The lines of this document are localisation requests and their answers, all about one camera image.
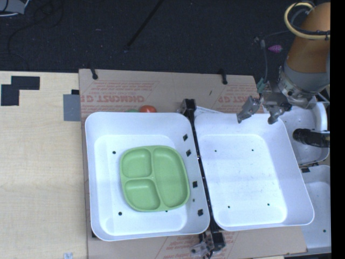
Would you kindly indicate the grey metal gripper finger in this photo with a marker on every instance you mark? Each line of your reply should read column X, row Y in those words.
column 276, row 115
column 249, row 108

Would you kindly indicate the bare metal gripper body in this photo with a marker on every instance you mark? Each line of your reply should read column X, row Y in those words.
column 277, row 97

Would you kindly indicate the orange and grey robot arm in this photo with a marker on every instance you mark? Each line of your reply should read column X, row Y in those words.
column 310, row 47

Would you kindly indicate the purple toy grapes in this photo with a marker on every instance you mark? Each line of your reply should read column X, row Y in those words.
column 275, row 48

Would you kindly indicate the white plastic tray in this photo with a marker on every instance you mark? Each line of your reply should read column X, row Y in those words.
column 107, row 177
column 250, row 177

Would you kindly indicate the thin black and white rod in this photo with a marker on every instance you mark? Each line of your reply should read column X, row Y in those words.
column 200, row 169

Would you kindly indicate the brown cardboard board red print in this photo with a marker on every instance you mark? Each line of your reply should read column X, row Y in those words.
column 167, row 93

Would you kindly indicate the red toy tomato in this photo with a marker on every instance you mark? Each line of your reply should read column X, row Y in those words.
column 148, row 109

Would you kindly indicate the green divided plate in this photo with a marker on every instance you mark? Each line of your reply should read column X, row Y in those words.
column 167, row 171

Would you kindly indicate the green round toy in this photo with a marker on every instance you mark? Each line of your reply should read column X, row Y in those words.
column 132, row 110

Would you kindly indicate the black cylinder on white bracket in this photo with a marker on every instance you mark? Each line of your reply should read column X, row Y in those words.
column 307, row 137

